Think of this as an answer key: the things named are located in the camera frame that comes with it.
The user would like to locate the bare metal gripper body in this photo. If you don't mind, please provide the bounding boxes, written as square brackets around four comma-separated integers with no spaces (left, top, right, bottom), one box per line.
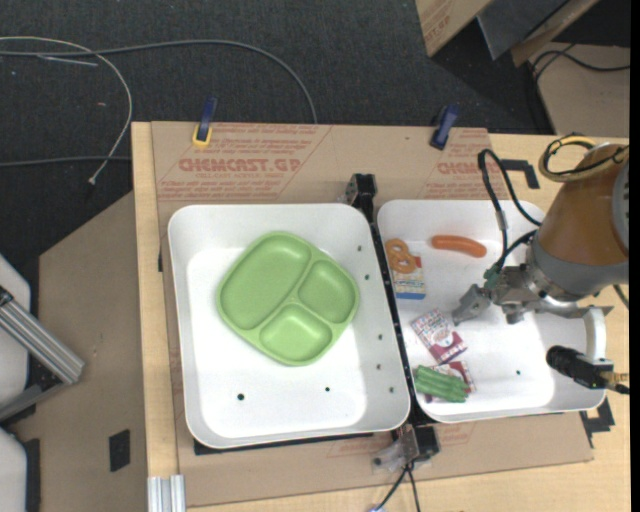
[491,264,557,315]

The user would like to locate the black cylinder on white bracket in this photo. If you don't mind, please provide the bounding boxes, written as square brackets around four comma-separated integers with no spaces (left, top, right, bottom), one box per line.
[545,304,615,391]

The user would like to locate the brown pretzel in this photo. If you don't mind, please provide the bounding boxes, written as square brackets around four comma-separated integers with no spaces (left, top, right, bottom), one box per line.
[383,238,417,275]

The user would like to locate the white plastic tray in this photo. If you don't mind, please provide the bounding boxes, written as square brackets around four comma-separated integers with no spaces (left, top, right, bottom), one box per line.
[167,202,412,449]
[375,198,609,424]

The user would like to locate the brown cardboard board red print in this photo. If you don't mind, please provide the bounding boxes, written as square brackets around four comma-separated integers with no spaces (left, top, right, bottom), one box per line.
[149,121,596,507]

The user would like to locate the colourful dotted red packet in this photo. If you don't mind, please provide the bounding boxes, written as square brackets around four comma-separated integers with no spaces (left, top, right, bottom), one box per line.
[410,308,469,366]

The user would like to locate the thin black rod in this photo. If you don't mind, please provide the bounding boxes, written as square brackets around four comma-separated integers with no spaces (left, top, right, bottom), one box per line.
[362,197,419,429]

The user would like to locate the orange sausage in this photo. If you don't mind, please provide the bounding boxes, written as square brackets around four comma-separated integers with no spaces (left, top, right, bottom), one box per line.
[430,234,488,259]

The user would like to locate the black block with thin wires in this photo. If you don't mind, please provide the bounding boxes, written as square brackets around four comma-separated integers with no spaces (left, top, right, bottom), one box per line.
[344,172,377,209]
[372,424,441,472]

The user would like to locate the white and blue carton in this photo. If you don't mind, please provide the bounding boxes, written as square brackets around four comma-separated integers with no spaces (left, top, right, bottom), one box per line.
[392,254,428,301]

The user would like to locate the green beans bunch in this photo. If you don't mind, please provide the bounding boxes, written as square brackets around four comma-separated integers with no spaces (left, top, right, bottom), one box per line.
[413,364,470,404]

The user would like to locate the green divided plate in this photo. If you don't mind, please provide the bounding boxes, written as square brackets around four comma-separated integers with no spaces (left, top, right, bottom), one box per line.
[216,230,361,368]

